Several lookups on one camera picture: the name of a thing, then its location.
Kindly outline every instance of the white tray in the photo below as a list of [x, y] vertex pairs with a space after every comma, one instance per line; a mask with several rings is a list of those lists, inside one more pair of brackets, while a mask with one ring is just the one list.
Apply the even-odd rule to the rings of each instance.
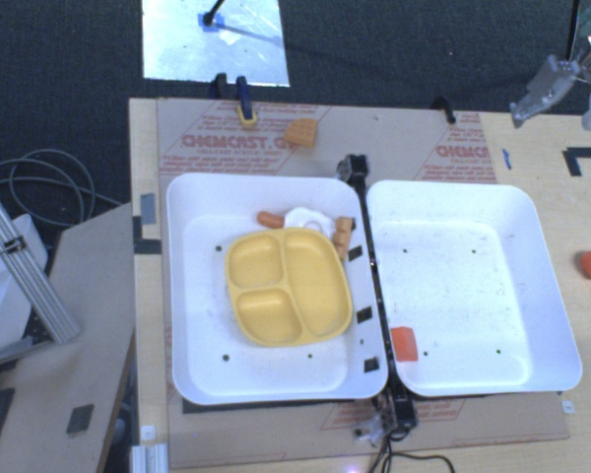
[[506, 185], [381, 181], [367, 194], [389, 327], [423, 396], [568, 390], [582, 374], [532, 200]]
[[[178, 177], [166, 196], [170, 256], [172, 374], [177, 390], [198, 404], [312, 399], [362, 399], [388, 377], [376, 298], [356, 193], [331, 178], [214, 173]], [[372, 318], [331, 340], [296, 347], [262, 347], [239, 329], [226, 284], [225, 259], [238, 237], [264, 230], [256, 214], [307, 207], [353, 217], [345, 263], [354, 314]]]

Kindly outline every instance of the black carpet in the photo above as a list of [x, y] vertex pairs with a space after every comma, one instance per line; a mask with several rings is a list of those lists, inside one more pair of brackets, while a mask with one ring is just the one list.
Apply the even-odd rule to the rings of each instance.
[[[255, 99], [427, 108], [445, 95], [490, 111], [508, 111], [545, 58], [564, 54], [572, 2], [279, 1], [292, 86], [253, 88]], [[208, 95], [142, 78], [141, 27], [141, 0], [0, 0], [0, 161], [60, 149], [128, 201], [128, 99]], [[555, 112], [583, 112], [587, 94], [577, 87]], [[67, 191], [22, 187], [48, 216], [74, 209]]]

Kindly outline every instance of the yellow plate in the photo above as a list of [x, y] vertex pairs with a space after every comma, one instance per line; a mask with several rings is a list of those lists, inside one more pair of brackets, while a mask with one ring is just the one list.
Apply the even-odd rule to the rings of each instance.
[[306, 228], [242, 236], [226, 256], [228, 290], [241, 330], [285, 347], [328, 340], [353, 318], [344, 267], [331, 241]]

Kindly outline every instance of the wooden table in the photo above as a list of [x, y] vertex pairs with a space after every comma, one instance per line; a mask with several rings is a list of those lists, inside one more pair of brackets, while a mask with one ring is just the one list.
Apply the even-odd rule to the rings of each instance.
[[[156, 101], [152, 100], [130, 103], [134, 216], [141, 214], [141, 196], [159, 190], [156, 107]], [[454, 448], [438, 453], [447, 455], [460, 472], [591, 471], [591, 280], [585, 278], [576, 261], [581, 251], [591, 249], [591, 159], [578, 160], [582, 175], [572, 176], [562, 152], [567, 148], [591, 147], [591, 132], [583, 131], [579, 117], [574, 116], [541, 115], [518, 130], [512, 127], [509, 114], [482, 113], [480, 118], [497, 181], [523, 189], [536, 204], [581, 356], [583, 377], [576, 388], [565, 394], [575, 410], [567, 415], [570, 439]], [[503, 149], [507, 150], [511, 168], [506, 165]], [[157, 196], [156, 211], [159, 210]], [[142, 227], [142, 237], [161, 238], [159, 215], [153, 223]], [[141, 423], [149, 423], [156, 430], [154, 436], [143, 435], [141, 444], [152, 445], [166, 443], [168, 439], [162, 258], [137, 254], [135, 271], [139, 277], [136, 280], [139, 415]], [[232, 473], [362, 472], [370, 461], [369, 456], [353, 456], [218, 469]], [[444, 470], [437, 462], [396, 461], [403, 461], [403, 471], [408, 472]]]

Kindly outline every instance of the white container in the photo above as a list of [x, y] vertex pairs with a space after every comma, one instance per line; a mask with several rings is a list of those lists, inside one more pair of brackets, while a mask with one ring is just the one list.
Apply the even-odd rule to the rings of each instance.
[[[567, 390], [581, 365], [531, 200], [501, 185], [383, 181], [367, 196], [386, 316], [414, 330], [396, 363], [423, 396]], [[259, 211], [353, 217], [345, 263], [355, 320], [310, 345], [261, 347], [239, 330], [225, 254]], [[198, 404], [362, 399], [388, 377], [359, 198], [331, 178], [190, 173], [167, 192], [172, 372]], [[369, 308], [372, 319], [357, 321]], [[371, 370], [375, 364], [378, 368]]]
[[[16, 231], [22, 235], [35, 262], [43, 268], [48, 253], [39, 238], [29, 214], [13, 221]], [[22, 338], [31, 315], [31, 303], [15, 281], [0, 257], [0, 348]]]

